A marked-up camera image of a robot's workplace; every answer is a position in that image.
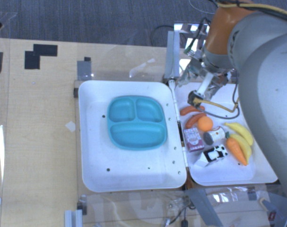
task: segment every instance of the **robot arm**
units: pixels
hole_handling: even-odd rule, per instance
[[[188,65],[203,83],[189,96],[210,100],[239,73],[239,99],[247,124],[287,194],[287,21],[242,8],[219,8],[201,57]]]

